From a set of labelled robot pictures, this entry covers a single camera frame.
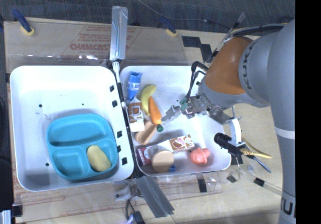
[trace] toy banana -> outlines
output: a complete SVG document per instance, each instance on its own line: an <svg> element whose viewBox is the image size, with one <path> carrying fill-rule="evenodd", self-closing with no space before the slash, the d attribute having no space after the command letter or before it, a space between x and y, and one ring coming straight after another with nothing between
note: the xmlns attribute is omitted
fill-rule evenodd
<svg viewBox="0 0 321 224"><path fill-rule="evenodd" d="M148 109L148 99L151 97L151 95L156 91L156 86L155 85L148 85L145 87L142 92L140 93L140 101L143 110L145 111L146 115L148 116L149 109Z"/></svg>

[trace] toy peach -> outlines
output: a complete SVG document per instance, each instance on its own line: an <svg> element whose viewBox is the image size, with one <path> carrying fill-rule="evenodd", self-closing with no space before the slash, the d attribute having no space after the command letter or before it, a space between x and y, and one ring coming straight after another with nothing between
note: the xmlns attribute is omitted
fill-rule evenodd
<svg viewBox="0 0 321 224"><path fill-rule="evenodd" d="M206 164L207 158L211 155L209 149L198 147L196 150L192 151L190 154L190 159L195 164Z"/></svg>

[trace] table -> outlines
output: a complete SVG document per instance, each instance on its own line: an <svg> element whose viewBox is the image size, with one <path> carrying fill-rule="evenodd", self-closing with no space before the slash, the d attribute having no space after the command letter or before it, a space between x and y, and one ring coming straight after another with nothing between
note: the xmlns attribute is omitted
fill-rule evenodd
<svg viewBox="0 0 321 224"><path fill-rule="evenodd" d="M106 63L110 43L109 24L36 18L27 20L35 29L32 37L19 31L19 23L5 22L8 74L21 65ZM178 35L172 37L164 29L129 26L126 60L121 67L203 62L208 55L206 48L213 51L224 37L220 33L177 32ZM95 44L97 50L87 50L86 44ZM172 180L158 178L160 188L175 209L174 214L155 218L145 200L136 196L132 200L133 207L141 212L146 223L277 223L282 167L270 107L254 108L237 104L235 111L237 116L242 116L240 125L243 136L253 146L272 156L272 159L263 160L272 173L243 158L240 168L231 165L224 171L204 173L207 186L204 193L199 191L197 175ZM14 200L16 205L23 206L22 216L16 217L17 223L126 223L126 203L115 198L115 192L124 184L100 183L45 192L30 192L21 187L16 173L11 114L10 111ZM227 179L232 174L237 180L233 183ZM258 181L264 181L263 187L258 185L262 185Z"/></svg>

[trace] orange carrot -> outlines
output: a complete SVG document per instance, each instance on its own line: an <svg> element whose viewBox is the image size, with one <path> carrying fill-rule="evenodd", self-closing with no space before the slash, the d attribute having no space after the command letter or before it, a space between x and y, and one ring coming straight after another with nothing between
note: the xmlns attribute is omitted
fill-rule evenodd
<svg viewBox="0 0 321 224"><path fill-rule="evenodd" d="M162 115L159 111L159 108L157 104L155 103L154 99L150 96L148 99L148 110L151 117L151 122L153 122L155 125L157 125L157 131L161 132L163 131L162 124Z"/></svg>

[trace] blue divided plate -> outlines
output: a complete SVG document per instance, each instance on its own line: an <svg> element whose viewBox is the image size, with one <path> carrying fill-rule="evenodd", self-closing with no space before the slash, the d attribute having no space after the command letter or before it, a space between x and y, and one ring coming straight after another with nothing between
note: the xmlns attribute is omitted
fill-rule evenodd
<svg viewBox="0 0 321 224"><path fill-rule="evenodd" d="M108 157L111 167L95 171L89 163L87 149L97 145ZM112 170L118 161L117 144L111 126L97 114L77 114L50 123L47 146L56 172L63 178L80 180Z"/></svg>

